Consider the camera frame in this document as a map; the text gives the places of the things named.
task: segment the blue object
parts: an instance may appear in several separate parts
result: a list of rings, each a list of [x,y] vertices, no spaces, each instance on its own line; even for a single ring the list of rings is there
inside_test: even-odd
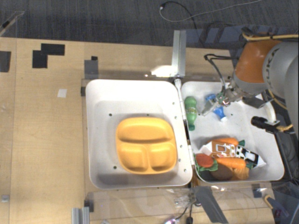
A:
[[[206,101],[210,99],[216,99],[215,94],[208,95],[206,97]],[[223,107],[222,106],[217,106],[214,110],[213,113],[217,114],[217,116],[220,118],[221,121],[224,121],[226,119],[226,115],[224,114]]]

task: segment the wooden floor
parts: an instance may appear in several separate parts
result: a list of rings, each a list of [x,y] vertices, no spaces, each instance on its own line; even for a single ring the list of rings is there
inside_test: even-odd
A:
[[[32,51],[40,50],[41,43],[65,44],[65,55],[48,56],[47,69],[33,69]],[[71,209],[82,208],[87,192],[96,191],[95,187],[88,186],[88,176],[85,175],[88,170],[84,162],[80,95],[84,60],[97,56],[100,72],[121,70],[149,74],[149,70],[158,65],[171,64],[172,48],[1,39],[0,50],[12,48],[16,53],[16,56],[12,56],[12,64],[16,59],[16,69],[12,65],[9,73],[0,73],[0,82],[6,84],[0,91],[2,104],[12,103],[14,99],[14,112],[12,109],[10,116],[1,115],[0,120],[0,151],[13,144],[12,160],[10,155],[3,156],[0,153],[0,194],[10,194],[9,203],[0,203],[0,223],[70,224]],[[203,59],[203,54],[207,52],[211,51],[187,49],[187,72],[214,76],[215,71]],[[212,52],[228,55],[224,50]],[[227,77],[232,73],[232,66],[225,62],[220,70]],[[60,89],[67,89],[65,98],[57,97]],[[274,223],[271,210],[263,200],[260,199],[258,204],[252,200],[252,197],[232,199],[232,206],[224,202],[222,206],[225,207],[224,214],[229,222]],[[123,212],[130,212],[127,217],[120,218],[111,212],[110,224],[159,224],[170,216],[159,214],[149,217],[147,212],[137,216],[134,213],[138,213],[137,208],[141,207],[129,207],[130,202],[126,197],[119,198],[118,202]],[[194,208],[193,212],[194,223],[210,223],[202,207]],[[91,217],[98,219],[92,221],[93,224],[103,221],[95,214],[91,214]]]

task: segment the white sticker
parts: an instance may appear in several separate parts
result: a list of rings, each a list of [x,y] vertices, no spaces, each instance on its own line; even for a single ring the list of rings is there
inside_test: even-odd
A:
[[[59,89],[57,97],[58,98],[66,98],[66,92],[67,92],[67,89]]]

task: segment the toy bottle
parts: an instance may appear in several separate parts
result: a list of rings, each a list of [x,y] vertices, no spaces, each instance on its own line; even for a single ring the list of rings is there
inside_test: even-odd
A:
[[[189,131],[193,131],[195,129],[194,122],[197,118],[196,100],[193,96],[188,96],[185,99],[185,109]]]

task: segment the wooden surface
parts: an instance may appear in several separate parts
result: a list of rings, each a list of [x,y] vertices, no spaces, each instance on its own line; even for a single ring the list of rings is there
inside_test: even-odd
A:
[[[48,56],[47,69],[33,69],[32,51],[40,50],[42,42],[65,44],[65,56]],[[16,47],[9,223],[70,224],[71,209],[82,208],[87,192],[97,190],[90,186],[89,179],[86,180],[88,176],[85,176],[88,170],[84,165],[85,132],[80,96],[84,60],[97,56],[100,72],[121,70],[146,74],[158,65],[171,64],[172,48],[29,39],[18,39]],[[203,55],[208,52],[228,55],[224,50],[187,49],[187,73],[215,75],[213,68],[203,60]],[[224,76],[231,75],[232,65],[229,62],[221,63],[220,70]],[[59,89],[67,89],[65,98],[57,97]],[[124,211],[135,208],[134,205],[130,207],[128,197],[118,201],[126,203]],[[236,199],[230,200],[232,205],[235,202]],[[2,209],[2,213],[0,223],[6,224],[7,210]],[[271,210],[265,204],[258,208],[250,206],[246,210],[228,206],[224,213],[227,218],[231,217],[232,223],[244,223],[244,215],[249,223],[273,223]],[[151,224],[161,223],[167,217],[111,217],[113,219],[109,221],[111,224]],[[194,223],[209,223],[202,208],[194,211],[194,219]]]

